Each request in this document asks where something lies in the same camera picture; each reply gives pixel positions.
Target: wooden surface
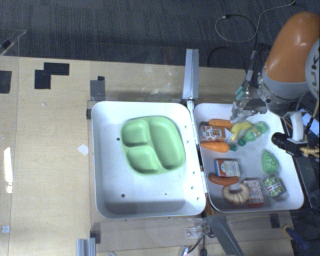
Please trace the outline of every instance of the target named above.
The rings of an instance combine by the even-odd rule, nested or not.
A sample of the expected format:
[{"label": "wooden surface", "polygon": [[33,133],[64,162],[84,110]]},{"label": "wooden surface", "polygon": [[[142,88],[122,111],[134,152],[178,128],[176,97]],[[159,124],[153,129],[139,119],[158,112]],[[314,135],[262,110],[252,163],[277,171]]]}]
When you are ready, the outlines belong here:
[{"label": "wooden surface", "polygon": [[[53,75],[51,90],[36,90],[35,70],[43,70],[44,62],[69,63],[70,74]],[[77,149],[88,146],[86,109],[90,80],[104,76],[107,93],[118,99],[123,99],[123,95],[144,98],[167,92],[175,97],[182,92],[184,67],[39,58],[20,58],[18,67],[19,90],[12,91],[12,95],[18,93],[18,105],[8,255],[76,255],[77,239],[89,237],[94,205],[90,200],[89,157]],[[200,68],[200,98],[231,103],[244,75],[242,70]],[[290,241],[279,228],[271,228],[268,215],[229,218],[229,225],[247,255],[275,255],[275,251],[293,255]],[[291,223],[288,215],[279,218],[281,225]],[[168,234],[154,226],[157,235],[149,235],[155,241],[153,248],[147,249],[150,243],[142,244],[146,240],[145,230],[134,225],[130,228],[124,220],[110,223],[106,222],[108,251],[117,250],[118,256],[176,256],[180,242],[175,240],[186,236],[182,229],[177,235],[180,237],[171,236],[171,244],[164,244],[166,239],[155,239]],[[8,236],[1,234],[2,244],[8,242]],[[186,245],[195,241],[189,239]],[[206,242],[208,255],[224,255],[216,238]]]}]

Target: food package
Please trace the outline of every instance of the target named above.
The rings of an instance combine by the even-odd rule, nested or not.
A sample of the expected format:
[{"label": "food package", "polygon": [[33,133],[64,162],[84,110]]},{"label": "food package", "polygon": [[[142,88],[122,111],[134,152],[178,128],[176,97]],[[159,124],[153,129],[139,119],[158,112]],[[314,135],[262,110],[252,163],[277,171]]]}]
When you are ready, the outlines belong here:
[{"label": "food package", "polygon": [[237,160],[218,159],[214,161],[215,174],[219,177],[240,177]]},{"label": "food package", "polygon": [[261,207],[265,203],[264,196],[262,194],[262,189],[258,179],[246,179],[243,181],[250,191],[248,207]]},{"label": "food package", "polygon": [[201,125],[199,130],[200,142],[225,142],[233,134],[225,127]]}]

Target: green bottle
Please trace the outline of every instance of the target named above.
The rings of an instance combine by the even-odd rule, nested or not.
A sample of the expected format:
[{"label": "green bottle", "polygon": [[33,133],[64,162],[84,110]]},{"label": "green bottle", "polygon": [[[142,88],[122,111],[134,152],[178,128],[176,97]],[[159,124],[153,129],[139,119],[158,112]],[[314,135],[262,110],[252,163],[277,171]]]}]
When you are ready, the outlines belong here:
[{"label": "green bottle", "polygon": [[238,144],[243,147],[247,142],[253,142],[262,134],[265,134],[268,129],[268,125],[265,122],[260,121],[246,131],[244,137],[239,139]]}]

